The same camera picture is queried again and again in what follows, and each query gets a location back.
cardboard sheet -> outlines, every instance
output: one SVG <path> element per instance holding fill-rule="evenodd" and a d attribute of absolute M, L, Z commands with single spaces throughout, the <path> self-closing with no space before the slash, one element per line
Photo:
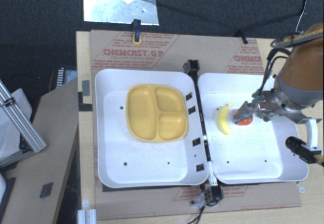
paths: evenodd
<path fill-rule="evenodd" d="M 2 223 L 56 223 L 77 141 L 77 81 L 44 95 L 33 126 L 48 146 L 5 172 L 16 182 Z M 44 186 L 48 196 L 41 197 Z"/>
<path fill-rule="evenodd" d="M 244 45 L 239 38 L 142 33 L 142 44 L 132 44 L 123 31 L 91 31 L 92 82 L 106 68 L 181 71 L 188 59 L 198 59 L 205 72 L 263 74 L 256 39 Z M 198 186 L 116 190 L 100 182 L 97 171 L 96 101 L 94 84 L 93 126 L 95 197 L 98 220 L 197 213 L 190 199 Z M 301 206 L 293 182 L 225 186 L 224 199 L 206 212 Z"/>

red object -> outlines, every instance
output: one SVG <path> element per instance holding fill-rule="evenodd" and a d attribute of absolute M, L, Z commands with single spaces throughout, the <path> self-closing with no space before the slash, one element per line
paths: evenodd
<path fill-rule="evenodd" d="M 251 116 L 250 118 L 247 118 L 245 120 L 241 120 L 237 124 L 240 125 L 240 126 L 247 126 L 252 122 L 252 120 L 253 120 L 253 116 Z"/>

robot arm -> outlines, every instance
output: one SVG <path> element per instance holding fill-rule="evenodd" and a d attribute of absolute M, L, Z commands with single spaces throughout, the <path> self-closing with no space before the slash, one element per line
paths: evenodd
<path fill-rule="evenodd" d="M 291 53 L 284 48 L 289 46 L 294 47 Z M 300 157 L 307 163 L 314 163 L 314 156 L 320 156 L 321 152 L 314 146 L 318 139 L 316 122 L 321 119 L 305 116 L 302 109 L 323 100 L 323 23 L 313 25 L 299 37 L 291 37 L 282 42 L 275 41 L 272 47 L 274 49 L 268 55 L 261 87 L 252 95 L 252 102 L 246 101 L 239 108 L 234 122 L 240 124 L 255 113 L 265 122 L 273 117 L 285 116 L 296 124 L 306 124 L 307 143 L 288 138 L 286 145 L 292 152 L 302 153 Z M 288 57 L 275 57 L 278 52 Z M 279 58 L 287 60 L 275 78 L 274 87 L 270 91 L 264 91 L 263 86 L 270 77 L 273 63 Z"/>

banana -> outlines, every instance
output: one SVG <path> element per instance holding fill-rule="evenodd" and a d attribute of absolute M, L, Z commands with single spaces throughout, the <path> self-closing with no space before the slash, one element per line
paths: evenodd
<path fill-rule="evenodd" d="M 231 134 L 231 130 L 229 129 L 229 125 L 227 123 L 227 113 L 230 107 L 232 107 L 232 103 L 221 107 L 217 115 L 218 127 L 225 135 Z"/>

yellow plate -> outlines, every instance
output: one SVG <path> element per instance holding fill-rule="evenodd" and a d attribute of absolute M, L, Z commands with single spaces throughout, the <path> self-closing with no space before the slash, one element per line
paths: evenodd
<path fill-rule="evenodd" d="M 187 133 L 185 101 L 169 86 L 134 86 L 127 94 L 126 115 L 129 131 L 141 141 L 176 141 Z"/>

